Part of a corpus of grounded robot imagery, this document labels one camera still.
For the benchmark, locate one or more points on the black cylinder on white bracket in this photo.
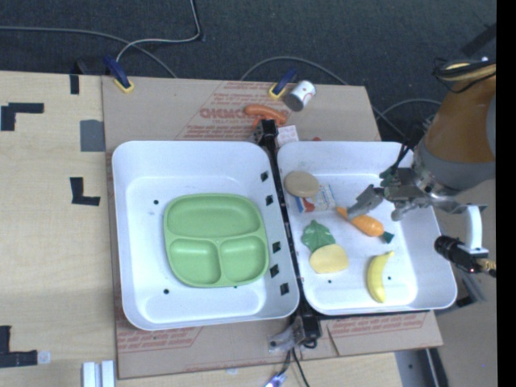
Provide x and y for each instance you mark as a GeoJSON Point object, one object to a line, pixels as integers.
{"type": "Point", "coordinates": [475, 226]}

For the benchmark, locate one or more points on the white carton red blue print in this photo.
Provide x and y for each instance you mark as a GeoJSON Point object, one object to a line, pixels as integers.
{"type": "Point", "coordinates": [324, 200]}

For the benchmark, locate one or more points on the thin black rod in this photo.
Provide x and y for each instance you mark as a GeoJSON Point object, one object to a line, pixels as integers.
{"type": "Point", "coordinates": [288, 224]}

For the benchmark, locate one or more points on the beige round biscuit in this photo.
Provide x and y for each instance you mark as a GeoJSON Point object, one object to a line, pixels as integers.
{"type": "Point", "coordinates": [301, 183]}

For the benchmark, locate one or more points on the green divided plate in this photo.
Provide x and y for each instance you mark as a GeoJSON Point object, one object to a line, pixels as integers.
{"type": "Point", "coordinates": [213, 236]}

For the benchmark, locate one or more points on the white plastic tray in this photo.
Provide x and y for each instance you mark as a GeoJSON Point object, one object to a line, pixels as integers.
{"type": "Point", "coordinates": [354, 159]}
{"type": "Point", "coordinates": [193, 163]}

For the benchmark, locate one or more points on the green lettuce leaf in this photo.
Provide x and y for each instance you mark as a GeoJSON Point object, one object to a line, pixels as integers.
{"type": "Point", "coordinates": [317, 234]}

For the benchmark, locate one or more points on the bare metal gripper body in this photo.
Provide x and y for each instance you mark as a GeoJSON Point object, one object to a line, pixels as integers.
{"type": "Point", "coordinates": [407, 190]}

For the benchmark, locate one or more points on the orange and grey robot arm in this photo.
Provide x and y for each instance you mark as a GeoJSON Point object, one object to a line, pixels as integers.
{"type": "Point", "coordinates": [459, 127]}

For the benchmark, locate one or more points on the yellow round toy food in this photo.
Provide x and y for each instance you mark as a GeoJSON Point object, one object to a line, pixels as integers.
{"type": "Point", "coordinates": [328, 259]}

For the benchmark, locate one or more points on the orange carrot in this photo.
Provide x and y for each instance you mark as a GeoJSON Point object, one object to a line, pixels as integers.
{"type": "Point", "coordinates": [367, 225]}

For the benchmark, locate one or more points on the white packet red print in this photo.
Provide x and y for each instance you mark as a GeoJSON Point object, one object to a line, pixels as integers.
{"type": "Point", "coordinates": [288, 133]}

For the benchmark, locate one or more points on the white can red print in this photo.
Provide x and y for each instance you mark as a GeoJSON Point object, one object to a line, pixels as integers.
{"type": "Point", "coordinates": [300, 94]}

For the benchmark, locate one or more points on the brown cardboard board red print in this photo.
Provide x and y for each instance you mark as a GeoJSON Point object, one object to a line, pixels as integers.
{"type": "Point", "coordinates": [169, 111]}

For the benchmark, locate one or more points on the orange sausage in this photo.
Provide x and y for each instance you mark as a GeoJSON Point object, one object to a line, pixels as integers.
{"type": "Point", "coordinates": [266, 112]}

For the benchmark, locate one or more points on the yellow banana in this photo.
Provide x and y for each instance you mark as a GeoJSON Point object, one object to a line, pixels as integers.
{"type": "Point", "coordinates": [377, 274]}

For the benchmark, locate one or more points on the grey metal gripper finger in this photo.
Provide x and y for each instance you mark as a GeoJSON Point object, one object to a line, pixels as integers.
{"type": "Point", "coordinates": [367, 202]}
{"type": "Point", "coordinates": [405, 211]}

